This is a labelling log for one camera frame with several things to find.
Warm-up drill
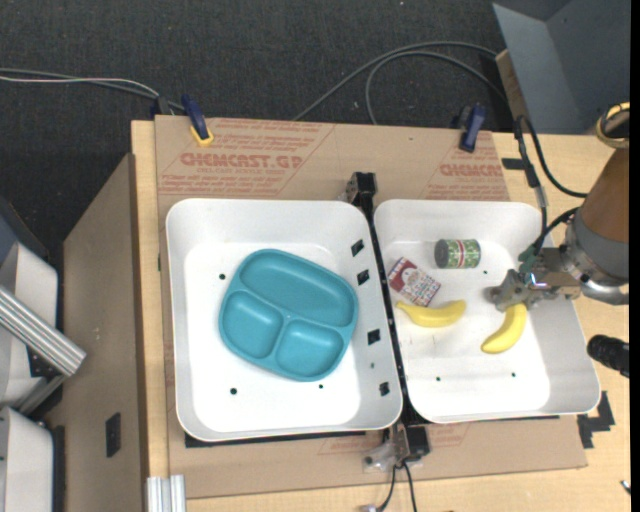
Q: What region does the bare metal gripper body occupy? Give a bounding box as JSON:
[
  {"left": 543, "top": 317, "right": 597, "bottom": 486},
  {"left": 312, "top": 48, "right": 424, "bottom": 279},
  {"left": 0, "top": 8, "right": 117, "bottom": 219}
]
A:
[{"left": 519, "top": 246, "right": 630, "bottom": 305}]

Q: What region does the yellow banana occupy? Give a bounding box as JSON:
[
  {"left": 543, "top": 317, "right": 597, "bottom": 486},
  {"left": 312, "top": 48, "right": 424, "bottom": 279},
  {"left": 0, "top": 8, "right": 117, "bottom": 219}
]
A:
[
  {"left": 394, "top": 298, "right": 468, "bottom": 330},
  {"left": 479, "top": 301, "right": 530, "bottom": 356}
]

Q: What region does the green and white can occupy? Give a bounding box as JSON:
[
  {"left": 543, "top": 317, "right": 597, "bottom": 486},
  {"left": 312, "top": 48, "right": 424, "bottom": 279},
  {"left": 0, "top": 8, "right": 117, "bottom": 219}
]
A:
[{"left": 433, "top": 237, "right": 483, "bottom": 271}]

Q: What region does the red and white carton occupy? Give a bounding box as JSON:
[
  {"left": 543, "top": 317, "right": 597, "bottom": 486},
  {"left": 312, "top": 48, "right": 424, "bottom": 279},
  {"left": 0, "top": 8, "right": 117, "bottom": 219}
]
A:
[{"left": 386, "top": 256, "right": 443, "bottom": 308}]

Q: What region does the white plastic tray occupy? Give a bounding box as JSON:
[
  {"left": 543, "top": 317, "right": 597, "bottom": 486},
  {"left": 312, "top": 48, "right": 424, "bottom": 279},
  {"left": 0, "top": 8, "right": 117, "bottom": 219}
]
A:
[
  {"left": 164, "top": 197, "right": 405, "bottom": 443},
  {"left": 372, "top": 198, "right": 602, "bottom": 425}
]

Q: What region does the thin black rod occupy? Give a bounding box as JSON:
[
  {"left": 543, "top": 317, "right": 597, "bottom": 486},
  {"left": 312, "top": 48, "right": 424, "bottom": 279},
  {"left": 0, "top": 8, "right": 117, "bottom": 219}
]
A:
[{"left": 364, "top": 198, "right": 412, "bottom": 427}]

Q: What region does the blue divided plate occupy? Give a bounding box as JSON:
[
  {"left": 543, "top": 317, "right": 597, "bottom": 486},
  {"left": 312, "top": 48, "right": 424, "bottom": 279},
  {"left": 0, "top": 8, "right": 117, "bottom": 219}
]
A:
[{"left": 217, "top": 247, "right": 361, "bottom": 384}]

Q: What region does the brown cardboard board red print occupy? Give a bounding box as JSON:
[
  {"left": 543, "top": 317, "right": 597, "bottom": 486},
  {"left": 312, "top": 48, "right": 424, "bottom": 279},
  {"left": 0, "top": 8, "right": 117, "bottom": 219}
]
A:
[{"left": 152, "top": 114, "right": 589, "bottom": 501}]

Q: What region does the black cylinder on white bracket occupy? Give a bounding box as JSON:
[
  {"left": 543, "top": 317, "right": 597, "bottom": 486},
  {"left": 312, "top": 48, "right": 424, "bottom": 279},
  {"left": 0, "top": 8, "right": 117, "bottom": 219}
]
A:
[{"left": 586, "top": 334, "right": 630, "bottom": 379}]

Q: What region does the black block with thin wires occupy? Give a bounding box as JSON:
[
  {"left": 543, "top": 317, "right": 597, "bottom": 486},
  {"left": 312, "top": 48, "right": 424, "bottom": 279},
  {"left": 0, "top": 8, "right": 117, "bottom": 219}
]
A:
[
  {"left": 343, "top": 170, "right": 377, "bottom": 210},
  {"left": 383, "top": 423, "right": 432, "bottom": 469}
]

